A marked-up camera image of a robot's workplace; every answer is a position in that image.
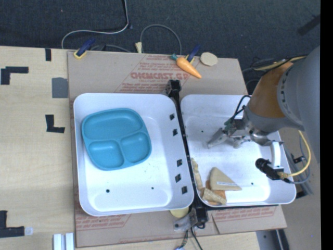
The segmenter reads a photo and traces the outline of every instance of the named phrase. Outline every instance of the orange carrot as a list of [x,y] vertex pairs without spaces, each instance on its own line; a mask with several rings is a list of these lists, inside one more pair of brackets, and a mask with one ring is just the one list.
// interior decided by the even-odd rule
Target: orange carrot
[[190,62],[188,62],[185,59],[185,57],[177,57],[176,55],[173,55],[171,58],[176,60],[177,66],[179,66],[182,70],[201,79],[200,73],[197,71],[195,67],[193,67],[193,65]]

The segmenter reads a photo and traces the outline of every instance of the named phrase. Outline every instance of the cheese wedge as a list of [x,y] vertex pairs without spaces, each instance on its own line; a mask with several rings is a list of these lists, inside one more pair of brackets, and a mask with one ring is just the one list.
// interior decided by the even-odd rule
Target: cheese wedge
[[209,175],[209,185],[211,190],[233,190],[239,191],[239,187],[232,179],[230,179],[226,174],[220,171],[217,167],[214,167]]

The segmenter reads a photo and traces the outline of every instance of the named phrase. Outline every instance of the black cable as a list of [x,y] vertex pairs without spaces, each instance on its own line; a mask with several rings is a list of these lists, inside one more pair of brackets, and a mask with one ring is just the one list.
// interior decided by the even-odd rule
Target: black cable
[[193,227],[191,227],[191,233],[192,233],[194,239],[196,240],[196,242],[197,242],[198,247],[200,248],[200,250],[203,250],[202,247],[201,247],[201,245],[199,244],[199,241],[198,241],[196,235],[194,234]]
[[201,224],[201,225],[197,225],[196,227],[197,227],[198,229],[204,229],[204,228],[206,227],[206,224],[203,223],[203,224]]
[[106,47],[116,48],[116,49],[122,50],[122,51],[127,52],[127,53],[132,53],[130,50],[128,50],[126,48],[123,48],[123,47],[120,47],[120,46],[117,46],[117,45],[113,45],[113,44],[107,44]]
[[234,113],[234,114],[232,115],[232,117],[230,118],[230,123],[232,123],[232,122],[234,121],[235,117],[236,117],[239,113],[241,113],[241,112],[244,110],[245,106],[243,106],[242,109],[240,109],[240,110],[239,110],[239,107],[240,107],[241,102],[243,102],[243,100],[244,100],[245,97],[251,98],[250,95],[244,95],[244,96],[240,99],[240,101],[239,101],[239,103],[238,103],[238,105],[237,105],[237,107],[236,107],[235,113]]

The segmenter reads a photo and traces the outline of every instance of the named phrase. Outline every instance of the blue plate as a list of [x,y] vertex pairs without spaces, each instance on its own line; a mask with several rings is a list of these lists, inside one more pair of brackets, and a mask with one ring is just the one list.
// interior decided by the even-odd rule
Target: blue plate
[[82,137],[91,161],[101,170],[140,164],[151,153],[150,137],[141,116],[128,108],[85,117]]

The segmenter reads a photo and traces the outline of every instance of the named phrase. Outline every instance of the black tape marking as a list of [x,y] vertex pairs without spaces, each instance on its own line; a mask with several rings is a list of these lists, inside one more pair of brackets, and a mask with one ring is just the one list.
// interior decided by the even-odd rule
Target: black tape marking
[[11,73],[27,74],[29,73],[29,67],[6,67],[4,69],[1,69],[0,85],[10,84]]
[[6,71],[6,69],[1,69],[0,84],[9,85],[9,82],[10,82],[10,73]]
[[52,98],[68,97],[68,81],[64,78],[52,78]]
[[25,73],[29,72],[29,67],[6,67],[6,71],[10,73]]
[[306,35],[309,31],[311,31],[314,27],[316,27],[318,24],[321,22],[321,16],[320,14],[316,16],[313,20],[309,21],[307,24],[304,26],[300,27],[297,32],[300,35]]
[[6,220],[7,220],[7,211],[1,210],[0,211],[0,229],[6,227]]
[[52,53],[50,48],[45,48],[45,61],[52,61]]
[[0,211],[0,238],[24,236],[24,226],[7,227],[7,211]]
[[45,115],[46,125],[47,125],[47,132],[57,132],[57,133],[64,133],[64,127],[54,127],[54,115]]

